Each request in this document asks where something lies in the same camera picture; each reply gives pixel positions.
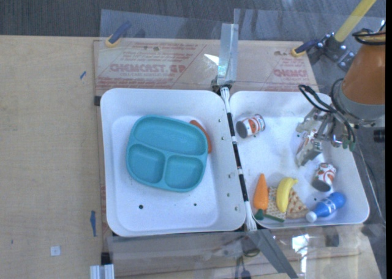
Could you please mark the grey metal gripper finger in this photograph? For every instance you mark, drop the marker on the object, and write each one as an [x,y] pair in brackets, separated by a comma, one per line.
[310,152]
[306,124]

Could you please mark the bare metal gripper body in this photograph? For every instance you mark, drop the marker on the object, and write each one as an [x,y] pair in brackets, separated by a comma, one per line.
[327,128]

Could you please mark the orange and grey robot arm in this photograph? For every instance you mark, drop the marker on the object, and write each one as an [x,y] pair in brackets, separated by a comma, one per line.
[364,69]

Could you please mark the white and orange can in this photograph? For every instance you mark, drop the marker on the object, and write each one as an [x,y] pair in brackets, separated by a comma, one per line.
[324,177]
[251,126]

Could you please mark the white plastic tray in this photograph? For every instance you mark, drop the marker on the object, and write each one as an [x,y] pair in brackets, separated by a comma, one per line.
[171,210]
[275,155]

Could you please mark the yellow banana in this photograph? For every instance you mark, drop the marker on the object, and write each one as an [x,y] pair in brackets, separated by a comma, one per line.
[283,195]

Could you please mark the pizza slice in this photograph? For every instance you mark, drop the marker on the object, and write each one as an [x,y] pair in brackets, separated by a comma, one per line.
[296,206]

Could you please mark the blue bottle white cap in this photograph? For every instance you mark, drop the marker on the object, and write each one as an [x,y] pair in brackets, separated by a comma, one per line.
[329,206]

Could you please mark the orange carrot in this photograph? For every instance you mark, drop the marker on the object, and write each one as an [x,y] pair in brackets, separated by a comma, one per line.
[261,193]

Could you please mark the tan square biscuit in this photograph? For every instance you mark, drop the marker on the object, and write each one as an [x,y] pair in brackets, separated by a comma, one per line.
[272,207]

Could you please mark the thin black and white rod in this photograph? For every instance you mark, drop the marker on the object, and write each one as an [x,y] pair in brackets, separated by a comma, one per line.
[234,140]

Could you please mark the orange toy sausage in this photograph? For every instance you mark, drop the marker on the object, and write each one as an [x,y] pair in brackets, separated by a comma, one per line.
[205,132]

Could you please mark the blue divided plate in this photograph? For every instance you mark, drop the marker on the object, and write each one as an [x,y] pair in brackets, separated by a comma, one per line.
[167,152]

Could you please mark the brown cardboard board red print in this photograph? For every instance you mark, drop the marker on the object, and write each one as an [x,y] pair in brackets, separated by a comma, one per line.
[153,66]

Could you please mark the black cylinder on white bracket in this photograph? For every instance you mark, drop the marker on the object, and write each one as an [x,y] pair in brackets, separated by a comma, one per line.
[379,135]

